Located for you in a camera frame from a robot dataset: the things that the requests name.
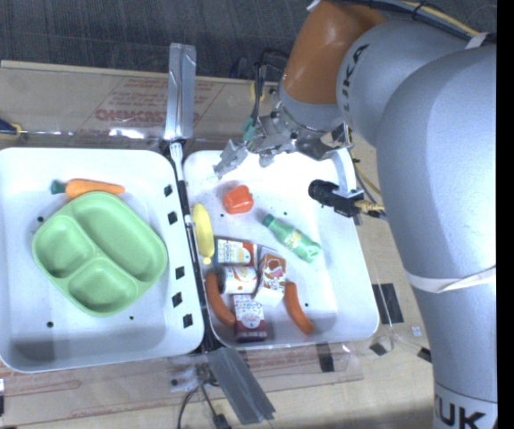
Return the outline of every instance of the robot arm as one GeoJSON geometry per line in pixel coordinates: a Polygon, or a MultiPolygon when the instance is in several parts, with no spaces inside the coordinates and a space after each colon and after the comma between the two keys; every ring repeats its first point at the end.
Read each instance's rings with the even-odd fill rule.
{"type": "Polygon", "coordinates": [[[434,428],[493,429],[496,45],[434,12],[428,23],[386,21],[367,4],[390,7],[316,2],[274,113],[248,122],[215,172],[233,169],[246,152],[260,154],[263,166],[280,152],[333,157],[351,145],[346,127],[373,145],[387,219],[432,351],[434,428]],[[332,144],[326,135],[335,136],[332,144]]]}

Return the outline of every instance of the brown sausage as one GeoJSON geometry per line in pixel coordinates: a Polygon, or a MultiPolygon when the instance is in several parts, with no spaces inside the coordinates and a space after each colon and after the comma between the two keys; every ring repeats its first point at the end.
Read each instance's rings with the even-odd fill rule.
{"type": "Polygon", "coordinates": [[[221,299],[219,284],[215,272],[209,272],[206,275],[205,291],[209,306],[213,310],[213,313],[215,313],[217,319],[224,325],[233,327],[237,320],[235,315],[231,313],[231,310],[224,304],[223,299],[221,299]]]}
{"type": "Polygon", "coordinates": [[[284,305],[292,321],[294,321],[299,329],[306,335],[310,335],[314,331],[314,325],[302,311],[295,282],[286,282],[284,286],[284,305]]]}

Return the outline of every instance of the white tray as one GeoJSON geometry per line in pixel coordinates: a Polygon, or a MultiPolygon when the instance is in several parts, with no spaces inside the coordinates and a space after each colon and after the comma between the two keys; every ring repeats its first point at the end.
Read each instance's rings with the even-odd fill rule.
{"type": "Polygon", "coordinates": [[[10,368],[39,372],[186,354],[203,332],[175,175],[164,157],[118,149],[0,151],[0,358],[10,368]],[[64,194],[51,195],[50,184],[73,178],[123,185],[120,198],[167,246],[162,277],[116,315],[82,312],[32,257],[38,218],[48,218],[67,201],[64,194]],[[166,196],[168,187],[172,193],[166,196]],[[170,224],[171,213],[176,223],[170,224]],[[182,302],[174,307],[178,293],[182,302]],[[185,327],[189,315],[192,324],[185,327]]]}
{"type": "MultiPolygon", "coordinates": [[[[258,349],[370,337],[378,326],[379,315],[355,224],[308,196],[308,185],[315,179],[338,182],[332,161],[316,162],[296,153],[281,154],[272,165],[262,168],[258,156],[249,155],[239,168],[219,181],[213,172],[219,155],[219,151],[201,151],[185,161],[190,205],[205,206],[215,236],[251,241],[282,253],[287,260],[287,277],[297,283],[301,305],[315,331],[311,335],[300,332],[281,303],[278,307],[264,307],[268,338],[255,343],[237,343],[232,328],[220,323],[211,312],[218,339],[231,347],[258,349]],[[253,209],[245,214],[227,214],[223,195],[240,184],[249,187],[253,209]],[[269,213],[322,245],[323,251],[313,264],[283,248],[261,224],[269,213]]],[[[232,308],[229,295],[223,295],[223,300],[232,308]]]]}

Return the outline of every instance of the toy bottle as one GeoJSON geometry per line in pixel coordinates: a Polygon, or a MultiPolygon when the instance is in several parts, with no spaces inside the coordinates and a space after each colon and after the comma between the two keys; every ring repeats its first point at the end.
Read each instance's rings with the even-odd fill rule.
{"type": "Polygon", "coordinates": [[[320,254],[321,246],[307,237],[302,231],[274,218],[268,214],[263,225],[270,229],[275,237],[288,249],[296,253],[306,262],[311,263],[320,254]]]}

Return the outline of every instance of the green plate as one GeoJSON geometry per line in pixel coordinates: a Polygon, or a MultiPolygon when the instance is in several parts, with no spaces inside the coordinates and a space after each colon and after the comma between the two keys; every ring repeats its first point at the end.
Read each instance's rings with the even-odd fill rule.
{"type": "Polygon", "coordinates": [[[113,315],[163,274],[167,248],[117,196],[89,192],[54,213],[36,232],[34,260],[81,310],[113,315]]]}

